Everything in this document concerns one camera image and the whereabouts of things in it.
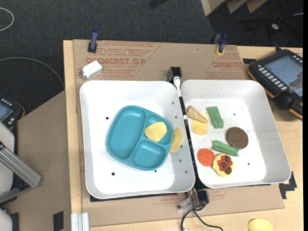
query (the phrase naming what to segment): toy green vegetable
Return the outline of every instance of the toy green vegetable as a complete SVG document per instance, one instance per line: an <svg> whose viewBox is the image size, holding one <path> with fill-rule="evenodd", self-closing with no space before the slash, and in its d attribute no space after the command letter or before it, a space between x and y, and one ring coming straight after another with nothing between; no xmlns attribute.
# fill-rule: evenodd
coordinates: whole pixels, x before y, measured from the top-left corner
<svg viewBox="0 0 308 231"><path fill-rule="evenodd" d="M220 117L220 113L219 113L217 106L208 107L206 109L208 111L208 114L211 117L211 121L212 121L214 128L223 128L223 120Z"/></svg>
<svg viewBox="0 0 308 231"><path fill-rule="evenodd" d="M229 155L232 155L232 156L238 156L238 149L232 147L232 146L229 146L223 142L220 142L220 141L213 141L213 150L215 151L219 151L219 152L222 152L222 153L226 153L226 154L229 154Z"/></svg>

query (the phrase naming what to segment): brown cookie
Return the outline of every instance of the brown cookie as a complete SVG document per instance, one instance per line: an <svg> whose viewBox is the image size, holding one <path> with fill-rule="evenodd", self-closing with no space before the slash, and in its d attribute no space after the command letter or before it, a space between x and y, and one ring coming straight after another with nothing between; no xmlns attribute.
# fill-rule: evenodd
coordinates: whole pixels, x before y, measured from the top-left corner
<svg viewBox="0 0 308 231"><path fill-rule="evenodd" d="M238 127L229 128L226 134L226 140L229 145L237 149L243 149L248 144L247 134Z"/></svg>

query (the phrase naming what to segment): wooden table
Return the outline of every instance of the wooden table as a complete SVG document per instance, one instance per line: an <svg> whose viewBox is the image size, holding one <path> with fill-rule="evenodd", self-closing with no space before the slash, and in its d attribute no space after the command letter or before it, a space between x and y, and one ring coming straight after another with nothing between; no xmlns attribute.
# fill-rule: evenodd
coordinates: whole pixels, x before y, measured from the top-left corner
<svg viewBox="0 0 308 231"><path fill-rule="evenodd" d="M301 53L303 49L290 48L290 50ZM274 47L246 47L239 46L238 51L242 58L260 59L275 52ZM74 47L73 41L64 41L64 73L65 93L67 111L67 134L69 153L69 174L71 192L71 212L81 214L81 181L78 151L78 131L76 114L76 87L74 69ZM218 216L206 216L202 219L211 225L222 227L225 231L248 230L248 222L253 218L264 218L273 224L276 231L304 230L303 221L303 122L292 114L279 110L273 102L270 105L275 118L278 132L281 136L291 170L294 173L297 188L295 191L287 192L287 199L284 200L285 208L246 212L237 214L225 214ZM197 218L187 218L184 227L191 231L215 230L206 228ZM92 231L179 231L180 219L149 221L131 224L119 224L111 226L93 227Z"/></svg>

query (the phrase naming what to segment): toy tart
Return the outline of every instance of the toy tart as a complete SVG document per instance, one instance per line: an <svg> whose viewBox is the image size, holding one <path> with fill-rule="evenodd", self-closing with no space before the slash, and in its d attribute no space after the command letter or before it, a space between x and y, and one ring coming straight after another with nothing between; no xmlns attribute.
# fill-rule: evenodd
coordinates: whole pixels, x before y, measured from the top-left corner
<svg viewBox="0 0 308 231"><path fill-rule="evenodd" d="M212 168L221 177L228 177L234 169L234 163L227 154L217 154L213 160Z"/></svg>

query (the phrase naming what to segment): black knob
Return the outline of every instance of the black knob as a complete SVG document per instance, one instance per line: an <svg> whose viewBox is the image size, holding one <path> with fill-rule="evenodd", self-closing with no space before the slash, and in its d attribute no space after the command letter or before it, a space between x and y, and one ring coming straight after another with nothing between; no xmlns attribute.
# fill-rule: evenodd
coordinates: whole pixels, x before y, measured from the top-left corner
<svg viewBox="0 0 308 231"><path fill-rule="evenodd" d="M292 96L287 92L282 92L279 96L274 99L278 108L284 110L289 109L293 103Z"/></svg>

